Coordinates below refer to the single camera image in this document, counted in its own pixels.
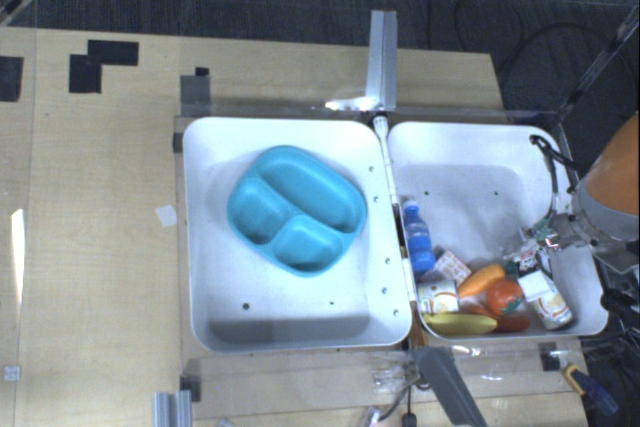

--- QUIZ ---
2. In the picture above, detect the small black and white can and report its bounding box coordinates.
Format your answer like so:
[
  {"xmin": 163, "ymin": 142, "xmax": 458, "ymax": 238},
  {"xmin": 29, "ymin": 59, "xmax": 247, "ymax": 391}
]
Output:
[{"xmin": 514, "ymin": 247, "xmax": 540, "ymax": 277}]

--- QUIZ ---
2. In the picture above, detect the white can with orange print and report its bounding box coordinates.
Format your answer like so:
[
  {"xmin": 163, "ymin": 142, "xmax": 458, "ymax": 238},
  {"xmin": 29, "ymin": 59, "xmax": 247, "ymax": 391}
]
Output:
[{"xmin": 415, "ymin": 279, "xmax": 461, "ymax": 316}]

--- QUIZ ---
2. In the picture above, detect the yellow banana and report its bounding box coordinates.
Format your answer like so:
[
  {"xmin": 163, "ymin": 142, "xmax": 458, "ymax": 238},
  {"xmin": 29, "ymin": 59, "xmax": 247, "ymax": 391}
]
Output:
[{"xmin": 422, "ymin": 311, "xmax": 499, "ymax": 337}]

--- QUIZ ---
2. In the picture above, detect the red sausage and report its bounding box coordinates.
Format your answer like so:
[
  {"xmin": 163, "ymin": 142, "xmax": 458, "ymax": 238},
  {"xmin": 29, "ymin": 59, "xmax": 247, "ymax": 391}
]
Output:
[{"xmin": 462, "ymin": 303, "xmax": 532, "ymax": 334}]

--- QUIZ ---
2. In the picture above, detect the red tomato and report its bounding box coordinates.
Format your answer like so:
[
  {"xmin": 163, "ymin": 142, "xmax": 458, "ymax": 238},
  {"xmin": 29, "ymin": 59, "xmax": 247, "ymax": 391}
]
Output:
[{"xmin": 485, "ymin": 278, "xmax": 526, "ymax": 317}]

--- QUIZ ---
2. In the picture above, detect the blue divided plate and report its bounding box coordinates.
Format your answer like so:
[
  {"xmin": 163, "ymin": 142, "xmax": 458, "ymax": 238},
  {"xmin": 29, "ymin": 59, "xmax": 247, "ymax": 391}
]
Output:
[{"xmin": 226, "ymin": 144, "xmax": 369, "ymax": 279}]

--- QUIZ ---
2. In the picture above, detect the white plastic tray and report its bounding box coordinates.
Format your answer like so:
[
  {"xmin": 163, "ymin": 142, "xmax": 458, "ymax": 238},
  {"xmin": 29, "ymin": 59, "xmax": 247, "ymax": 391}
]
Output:
[
  {"xmin": 386, "ymin": 120, "xmax": 611, "ymax": 342},
  {"xmin": 181, "ymin": 116, "xmax": 414, "ymax": 355}
]

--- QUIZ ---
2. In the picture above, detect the orange carrot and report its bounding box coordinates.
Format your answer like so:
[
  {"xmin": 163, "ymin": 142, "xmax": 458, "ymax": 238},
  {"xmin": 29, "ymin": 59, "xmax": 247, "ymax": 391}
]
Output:
[{"xmin": 457, "ymin": 262, "xmax": 508, "ymax": 299}]

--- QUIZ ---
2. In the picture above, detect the blue plastic bottle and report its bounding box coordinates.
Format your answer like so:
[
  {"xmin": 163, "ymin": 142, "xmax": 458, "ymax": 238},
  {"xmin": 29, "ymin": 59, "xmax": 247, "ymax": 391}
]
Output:
[{"xmin": 401, "ymin": 199, "xmax": 437, "ymax": 275}]

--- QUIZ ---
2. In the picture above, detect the thin black and white rod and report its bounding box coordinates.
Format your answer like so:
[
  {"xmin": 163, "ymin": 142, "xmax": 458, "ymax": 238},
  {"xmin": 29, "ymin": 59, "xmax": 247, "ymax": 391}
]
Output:
[{"xmin": 372, "ymin": 114, "xmax": 417, "ymax": 302}]

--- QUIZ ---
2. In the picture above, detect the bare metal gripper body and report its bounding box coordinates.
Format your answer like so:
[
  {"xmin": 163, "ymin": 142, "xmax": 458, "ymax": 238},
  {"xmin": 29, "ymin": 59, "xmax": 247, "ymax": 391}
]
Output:
[{"xmin": 545, "ymin": 213, "xmax": 627, "ymax": 272}]

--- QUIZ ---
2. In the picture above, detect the white and orange packet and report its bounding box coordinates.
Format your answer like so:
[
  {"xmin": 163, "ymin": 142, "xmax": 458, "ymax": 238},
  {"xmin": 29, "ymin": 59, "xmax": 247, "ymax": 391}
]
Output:
[{"xmin": 431, "ymin": 250, "xmax": 473, "ymax": 287}]

